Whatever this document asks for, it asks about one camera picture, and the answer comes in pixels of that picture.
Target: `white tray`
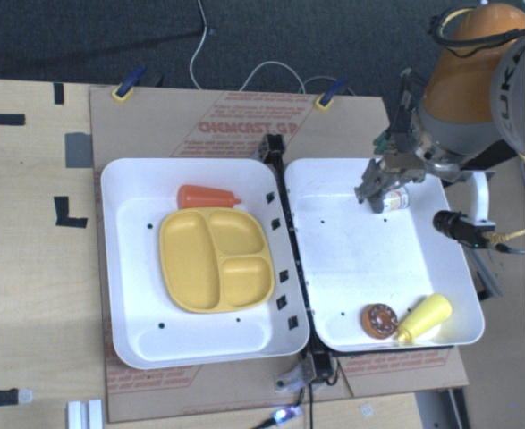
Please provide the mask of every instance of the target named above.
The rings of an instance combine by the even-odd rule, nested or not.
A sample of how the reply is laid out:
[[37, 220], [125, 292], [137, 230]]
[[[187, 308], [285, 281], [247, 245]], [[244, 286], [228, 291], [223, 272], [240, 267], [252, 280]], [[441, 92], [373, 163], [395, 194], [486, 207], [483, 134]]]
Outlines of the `white tray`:
[[[242, 201], [235, 208], [258, 219], [275, 269], [267, 302], [206, 315], [172, 302], [158, 234], [163, 219], [177, 209], [183, 184], [230, 190]], [[119, 159], [103, 171], [101, 191], [113, 342], [127, 365], [149, 369], [268, 358], [306, 345], [309, 322], [275, 176], [267, 166], [249, 159]]]
[[[408, 184], [410, 206], [374, 214], [359, 204], [368, 159], [301, 159], [285, 182], [316, 332], [338, 351], [442, 347], [477, 341], [484, 319], [461, 245], [433, 227], [448, 210], [441, 181], [428, 175]], [[432, 292], [451, 302], [453, 313], [413, 344], [377, 340], [362, 329], [360, 315], [385, 303], [403, 319]]]

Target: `blue and yellow clamp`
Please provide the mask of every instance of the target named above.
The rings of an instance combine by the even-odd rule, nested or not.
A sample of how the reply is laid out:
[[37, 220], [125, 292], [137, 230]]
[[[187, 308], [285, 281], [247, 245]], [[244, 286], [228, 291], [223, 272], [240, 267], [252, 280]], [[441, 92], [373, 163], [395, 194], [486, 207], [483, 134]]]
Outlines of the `blue and yellow clamp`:
[[344, 78], [336, 80], [326, 92], [318, 96], [316, 102], [314, 102], [314, 106], [319, 111], [326, 111], [330, 106], [332, 106], [332, 103], [334, 102], [334, 95], [340, 92], [340, 90], [343, 92], [346, 83], [347, 81]]
[[139, 84], [140, 79], [143, 77], [146, 71], [147, 65], [141, 65], [140, 67], [133, 69], [129, 76], [113, 90], [111, 97], [113, 97], [113, 99], [119, 103], [127, 100], [133, 93], [133, 87]]

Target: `wooden table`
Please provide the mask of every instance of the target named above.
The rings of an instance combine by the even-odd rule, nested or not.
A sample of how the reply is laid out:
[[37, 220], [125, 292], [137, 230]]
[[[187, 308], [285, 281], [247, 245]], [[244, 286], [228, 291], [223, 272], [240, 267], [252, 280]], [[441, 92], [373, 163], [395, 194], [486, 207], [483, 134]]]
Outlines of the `wooden table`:
[[[89, 85], [66, 84], [64, 100], [55, 105], [52, 83], [0, 80], [0, 114], [26, 116], [24, 126], [0, 125], [0, 390], [33, 391], [31, 403], [0, 407], [0, 428], [61, 428], [67, 402], [106, 399], [93, 170], [68, 169], [64, 157], [65, 134], [90, 133]], [[57, 196], [86, 228], [55, 226]], [[244, 429], [269, 416], [110, 426]], [[316, 403], [313, 417], [319, 428], [422, 427], [413, 393]], [[308, 426], [308, 411], [288, 425]]]

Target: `dark background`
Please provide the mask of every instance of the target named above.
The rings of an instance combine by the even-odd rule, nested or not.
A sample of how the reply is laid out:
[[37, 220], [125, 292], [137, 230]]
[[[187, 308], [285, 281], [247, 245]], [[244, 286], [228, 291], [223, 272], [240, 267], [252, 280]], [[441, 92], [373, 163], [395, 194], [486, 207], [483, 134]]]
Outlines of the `dark background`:
[[[479, 0], [202, 0], [210, 28], [195, 62], [205, 89], [239, 89], [264, 61], [303, 80], [344, 77], [382, 97], [390, 116], [399, 75], [428, 79], [440, 55], [428, 24]], [[525, 10], [522, 0], [488, 0]], [[0, 79], [118, 84], [138, 65], [141, 85], [195, 88], [189, 63], [202, 35], [196, 0], [0, 0]], [[313, 81], [308, 92], [330, 85]], [[247, 90], [296, 92], [285, 68], [262, 68]]]

